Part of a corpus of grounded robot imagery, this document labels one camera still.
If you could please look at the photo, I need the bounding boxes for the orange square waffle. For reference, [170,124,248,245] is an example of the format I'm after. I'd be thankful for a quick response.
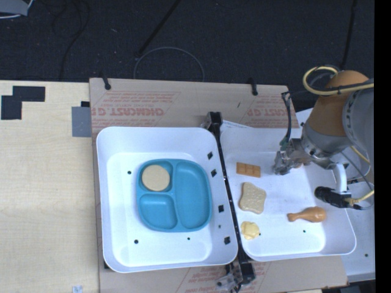
[235,162,262,179]

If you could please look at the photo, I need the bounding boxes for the white plastic tray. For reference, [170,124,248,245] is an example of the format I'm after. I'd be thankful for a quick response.
[95,126,239,274]
[219,120,357,262]

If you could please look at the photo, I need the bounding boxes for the black cylinder on white bracket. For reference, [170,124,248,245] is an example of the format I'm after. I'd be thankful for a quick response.
[314,161,354,209]

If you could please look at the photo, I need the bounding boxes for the pale yellow lumpy toy food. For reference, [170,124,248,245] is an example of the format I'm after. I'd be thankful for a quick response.
[240,220,261,241]

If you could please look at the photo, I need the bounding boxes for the beige bread slice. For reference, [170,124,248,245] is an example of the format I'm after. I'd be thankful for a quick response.
[238,181,268,215]

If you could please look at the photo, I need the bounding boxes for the brown cardboard board red print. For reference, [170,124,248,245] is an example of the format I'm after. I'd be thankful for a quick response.
[89,77,349,293]

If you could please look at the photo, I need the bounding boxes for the blue divided plate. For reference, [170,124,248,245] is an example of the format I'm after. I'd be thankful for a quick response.
[135,158,213,233]

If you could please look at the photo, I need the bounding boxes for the black block with thin wires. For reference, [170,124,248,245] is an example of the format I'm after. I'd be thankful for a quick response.
[237,260,255,285]

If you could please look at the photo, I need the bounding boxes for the tan round biscuit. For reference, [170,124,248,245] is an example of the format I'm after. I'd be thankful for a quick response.
[141,164,171,192]

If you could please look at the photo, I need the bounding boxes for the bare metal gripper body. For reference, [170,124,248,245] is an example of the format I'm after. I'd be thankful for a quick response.
[276,137,334,169]

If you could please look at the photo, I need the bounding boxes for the brown chicken drumstick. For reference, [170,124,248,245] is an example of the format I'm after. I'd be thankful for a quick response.
[287,206,327,223]

